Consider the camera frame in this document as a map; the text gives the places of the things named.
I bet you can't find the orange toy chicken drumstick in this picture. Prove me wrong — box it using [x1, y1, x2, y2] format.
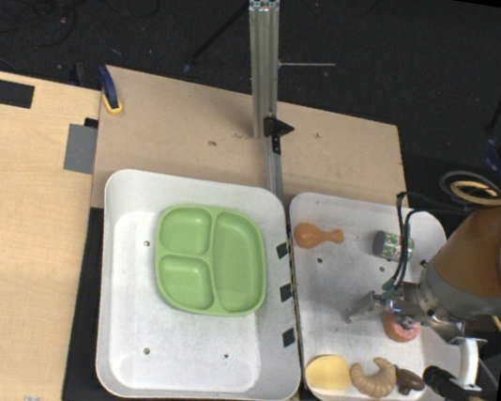
[290, 220, 346, 255]

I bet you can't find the brown toy mushroom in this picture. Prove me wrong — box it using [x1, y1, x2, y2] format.
[390, 365, 428, 399]

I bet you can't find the small green and white can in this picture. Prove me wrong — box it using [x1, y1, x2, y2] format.
[370, 228, 417, 265]

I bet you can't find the black cylinder on white bracket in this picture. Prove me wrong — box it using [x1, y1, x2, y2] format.
[417, 329, 493, 401]

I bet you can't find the pink toy doughnut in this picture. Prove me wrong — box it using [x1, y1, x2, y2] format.
[378, 310, 424, 347]

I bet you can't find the tan toy croissant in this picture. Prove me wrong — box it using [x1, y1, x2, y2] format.
[345, 352, 402, 401]

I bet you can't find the pale brown flat board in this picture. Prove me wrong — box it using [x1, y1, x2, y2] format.
[50, 64, 491, 401]

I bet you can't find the white plastic tray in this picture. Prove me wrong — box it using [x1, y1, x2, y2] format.
[70, 162, 331, 401]
[258, 188, 498, 401]

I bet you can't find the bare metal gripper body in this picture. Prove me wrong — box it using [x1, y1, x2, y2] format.
[383, 278, 451, 329]

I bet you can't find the green divided plate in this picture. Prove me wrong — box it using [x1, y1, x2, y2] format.
[144, 197, 280, 325]

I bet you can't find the yellow round toy biscuit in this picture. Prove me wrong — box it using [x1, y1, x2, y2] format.
[302, 349, 357, 395]

